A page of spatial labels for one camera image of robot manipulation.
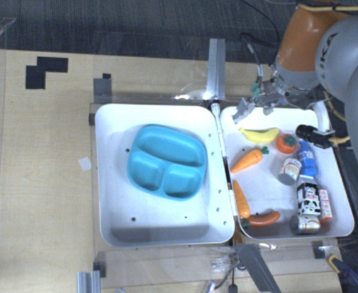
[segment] yellow banana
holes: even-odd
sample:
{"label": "yellow banana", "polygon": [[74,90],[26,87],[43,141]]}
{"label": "yellow banana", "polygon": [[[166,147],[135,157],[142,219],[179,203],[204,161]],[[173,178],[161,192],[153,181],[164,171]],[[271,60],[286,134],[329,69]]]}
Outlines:
{"label": "yellow banana", "polygon": [[271,128],[267,131],[253,131],[240,128],[240,132],[242,132],[249,141],[254,143],[270,143],[275,140],[279,134],[278,128]]}

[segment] blue divided dish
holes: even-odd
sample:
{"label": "blue divided dish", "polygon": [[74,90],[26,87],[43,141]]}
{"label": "blue divided dish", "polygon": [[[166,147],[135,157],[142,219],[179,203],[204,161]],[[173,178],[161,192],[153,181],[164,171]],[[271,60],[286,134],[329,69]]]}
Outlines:
{"label": "blue divided dish", "polygon": [[135,137],[127,173],[141,190],[184,200],[198,192],[206,167],[206,149],[198,139],[164,126],[148,125]]}

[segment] wooden table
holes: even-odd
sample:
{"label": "wooden table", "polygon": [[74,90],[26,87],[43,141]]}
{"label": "wooden table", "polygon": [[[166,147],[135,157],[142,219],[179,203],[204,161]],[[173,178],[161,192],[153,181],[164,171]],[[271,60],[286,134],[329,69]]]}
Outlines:
{"label": "wooden table", "polygon": [[[38,56],[68,58],[68,72],[47,72],[45,90],[28,90],[26,65],[36,65]],[[77,272],[93,268],[91,170],[83,171],[79,159],[91,158],[93,78],[103,73],[111,74],[114,94],[173,96],[204,87],[207,62],[0,50],[0,292],[75,292]],[[254,65],[227,63],[226,94],[248,95],[255,76]],[[335,241],[329,244],[338,251]],[[302,264],[314,267],[306,273]],[[282,292],[341,292],[324,259],[304,255],[283,266],[270,262]],[[196,269],[196,261],[188,268]],[[165,282],[124,289],[198,293],[206,284]],[[240,292],[257,292],[247,273],[236,283]]]}

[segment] gray floor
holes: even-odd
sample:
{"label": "gray floor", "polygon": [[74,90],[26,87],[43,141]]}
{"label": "gray floor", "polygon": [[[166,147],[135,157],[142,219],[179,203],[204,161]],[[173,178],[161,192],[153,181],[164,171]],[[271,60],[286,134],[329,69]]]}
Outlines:
{"label": "gray floor", "polygon": [[[245,0],[268,15],[280,34],[294,5]],[[295,0],[273,0],[279,2]],[[358,4],[358,0],[339,0]],[[237,0],[0,0],[0,19],[17,22],[0,48],[207,59],[209,38],[224,38],[227,60],[251,62],[239,33],[275,41],[271,24]],[[269,62],[274,50],[258,47]]]}

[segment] blue can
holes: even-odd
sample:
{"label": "blue can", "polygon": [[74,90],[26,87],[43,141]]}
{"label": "blue can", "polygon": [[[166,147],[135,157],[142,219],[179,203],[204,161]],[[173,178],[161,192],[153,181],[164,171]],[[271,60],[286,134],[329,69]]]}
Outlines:
{"label": "blue can", "polygon": [[300,140],[299,145],[298,157],[302,163],[301,175],[316,177],[317,168],[315,166],[313,151],[306,141]]}

